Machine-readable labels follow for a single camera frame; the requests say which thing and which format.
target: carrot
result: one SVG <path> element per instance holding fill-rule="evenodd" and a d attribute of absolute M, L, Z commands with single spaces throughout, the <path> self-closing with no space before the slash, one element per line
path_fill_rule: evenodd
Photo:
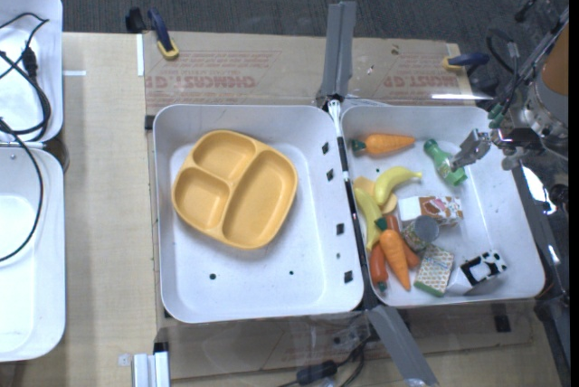
<path fill-rule="evenodd" d="M 394 230 L 385 230 L 380 235 L 380 247 L 382 247 L 390 269 L 403 287 L 406 290 L 410 290 L 410 274 L 408 273 L 408 263 L 404 256 L 403 243 L 402 236 Z"/>
<path fill-rule="evenodd" d="M 386 281 L 388 280 L 388 271 L 386 271 L 386 258 L 379 243 L 376 243 L 372 248 L 369 267 L 373 284 L 384 292 L 386 290 Z"/>
<path fill-rule="evenodd" d="M 386 215 L 386 224 L 388 225 L 389 230 L 394 230 L 400 234 L 400 226 L 398 223 L 398 217 L 396 217 L 396 215 Z M 404 256 L 406 257 L 408 268 L 415 269 L 418 265 L 420 265 L 420 257 L 414 253 L 408 244 L 406 244 L 406 241 L 403 239 L 402 235 L 400 236 L 400 239 L 402 239 Z"/>
<path fill-rule="evenodd" d="M 356 139 L 352 140 L 352 149 L 354 152 L 365 149 L 370 154 L 386 154 L 407 147 L 414 141 L 414 137 L 374 133 L 368 136 L 364 141 L 358 141 Z"/>

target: tin can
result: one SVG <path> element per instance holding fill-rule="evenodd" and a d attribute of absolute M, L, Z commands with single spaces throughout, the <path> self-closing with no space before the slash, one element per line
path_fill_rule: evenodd
<path fill-rule="evenodd" d="M 412 250 L 422 252 L 428 247 L 428 244 L 438 238 L 439 226 L 432 217 L 419 215 L 405 226 L 400 233 Z"/>

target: banana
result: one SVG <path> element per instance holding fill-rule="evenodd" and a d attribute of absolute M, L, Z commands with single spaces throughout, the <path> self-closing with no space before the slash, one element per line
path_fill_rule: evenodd
<path fill-rule="evenodd" d="M 376 179 L 374 186 L 374 199 L 378 205 L 383 205 L 392 190 L 400 183 L 411 178 L 422 178 L 422 172 L 413 172 L 403 166 L 393 166 L 383 172 Z"/>
<path fill-rule="evenodd" d="M 370 251 L 380 239 L 381 231 L 376 226 L 375 221 L 382 218 L 382 212 L 380 212 L 380 207 L 378 207 L 374 197 L 363 189 L 354 188 L 354 197 L 357 206 L 362 209 L 364 215 L 365 247 Z"/>

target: yellow divided plate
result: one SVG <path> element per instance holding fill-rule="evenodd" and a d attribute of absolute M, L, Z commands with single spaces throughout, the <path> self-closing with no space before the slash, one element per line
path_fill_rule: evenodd
<path fill-rule="evenodd" d="M 206 133 L 177 173 L 173 206 L 189 225 L 239 249 L 257 249 L 278 233 L 298 173 L 273 147 L 230 130 Z"/>

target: green bottle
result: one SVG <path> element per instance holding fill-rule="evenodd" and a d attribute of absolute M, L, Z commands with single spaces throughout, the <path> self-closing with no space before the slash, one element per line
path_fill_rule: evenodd
<path fill-rule="evenodd" d="M 434 139 L 429 139 L 424 143 L 424 151 L 432 158 L 436 166 L 436 171 L 447 183 L 458 186 L 467 179 L 464 168 L 460 167 L 454 172 L 452 171 L 451 163 L 449 162 L 451 154 L 440 149 Z"/>

